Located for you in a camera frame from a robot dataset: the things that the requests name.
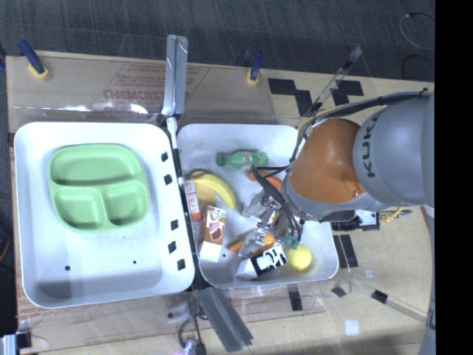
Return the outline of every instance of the yellow banana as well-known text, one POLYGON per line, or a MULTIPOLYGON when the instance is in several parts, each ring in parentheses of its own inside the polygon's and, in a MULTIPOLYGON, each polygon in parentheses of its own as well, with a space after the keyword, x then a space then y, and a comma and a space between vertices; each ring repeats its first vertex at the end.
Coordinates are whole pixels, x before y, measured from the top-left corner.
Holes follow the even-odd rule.
POLYGON ((234 209, 237 205, 237 197, 235 196, 233 190, 230 186, 219 177, 213 174, 203 174, 197 177, 194 177, 194 182, 202 186, 206 186, 215 193, 217 193, 225 204, 227 204, 230 209, 234 209))

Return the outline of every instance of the brown and white carton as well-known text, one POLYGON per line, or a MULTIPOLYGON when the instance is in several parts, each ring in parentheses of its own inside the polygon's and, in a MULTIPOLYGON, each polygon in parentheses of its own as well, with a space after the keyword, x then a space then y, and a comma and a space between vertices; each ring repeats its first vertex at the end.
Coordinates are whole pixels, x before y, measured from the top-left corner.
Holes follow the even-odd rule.
POLYGON ((218 262, 223 247, 226 211, 215 206, 207 206, 203 212, 198 241, 201 260, 218 262))

